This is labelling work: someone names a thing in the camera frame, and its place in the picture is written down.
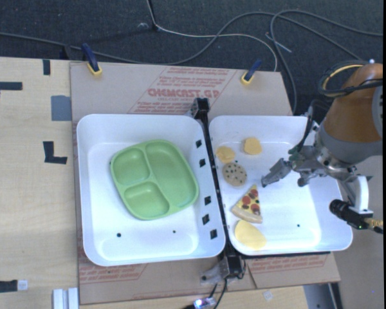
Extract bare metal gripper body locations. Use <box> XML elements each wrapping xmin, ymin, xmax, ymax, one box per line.
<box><xmin>289</xmin><ymin>145</ymin><xmax>358</xmax><ymax>180</ymax></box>

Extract thin black rod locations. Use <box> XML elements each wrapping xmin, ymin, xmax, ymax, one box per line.
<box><xmin>200</xmin><ymin>113</ymin><xmax>233</xmax><ymax>258</ymax></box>

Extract green divided plate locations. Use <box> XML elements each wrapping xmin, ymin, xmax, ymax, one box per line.
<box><xmin>109</xmin><ymin>138</ymin><xmax>200</xmax><ymax>221</ymax></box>

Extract brown cardboard board red print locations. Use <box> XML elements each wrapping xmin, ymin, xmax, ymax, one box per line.
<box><xmin>69</xmin><ymin>61</ymin><xmax>342</xmax><ymax>305</ymax></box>

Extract brown chocolate chip cookie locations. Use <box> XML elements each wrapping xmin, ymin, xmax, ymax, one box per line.
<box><xmin>221</xmin><ymin>162</ymin><xmax>248</xmax><ymax>187</ymax></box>

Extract pizza slice with pepperoni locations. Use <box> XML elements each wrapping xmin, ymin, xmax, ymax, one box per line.
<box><xmin>230</xmin><ymin>183</ymin><xmax>264</xmax><ymax>224</ymax></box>

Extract white plastic tray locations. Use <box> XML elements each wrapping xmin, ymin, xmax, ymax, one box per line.
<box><xmin>208</xmin><ymin>115</ymin><xmax>354</xmax><ymax>257</ymax></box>
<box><xmin>76</xmin><ymin>113</ymin><xmax>227</xmax><ymax>267</ymax></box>

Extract black cylinder on white bracket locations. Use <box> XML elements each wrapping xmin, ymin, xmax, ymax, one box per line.
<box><xmin>329</xmin><ymin>174</ymin><xmax>376</xmax><ymax>230</ymax></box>

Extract small yellow round biscuit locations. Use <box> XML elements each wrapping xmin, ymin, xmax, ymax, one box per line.
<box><xmin>215</xmin><ymin>145</ymin><xmax>236</xmax><ymax>164</ymax></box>
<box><xmin>243</xmin><ymin>136</ymin><xmax>263</xmax><ymax>156</ymax></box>

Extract black block with thin wires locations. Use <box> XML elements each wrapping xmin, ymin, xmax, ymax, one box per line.
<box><xmin>190</xmin><ymin>97</ymin><xmax>211</xmax><ymax>120</ymax></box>
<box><xmin>224</xmin><ymin>254</ymin><xmax>246</xmax><ymax>277</ymax></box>

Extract large yellow potato chip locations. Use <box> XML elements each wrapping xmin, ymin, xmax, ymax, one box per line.
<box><xmin>234</xmin><ymin>219</ymin><xmax>268</xmax><ymax>251</ymax></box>

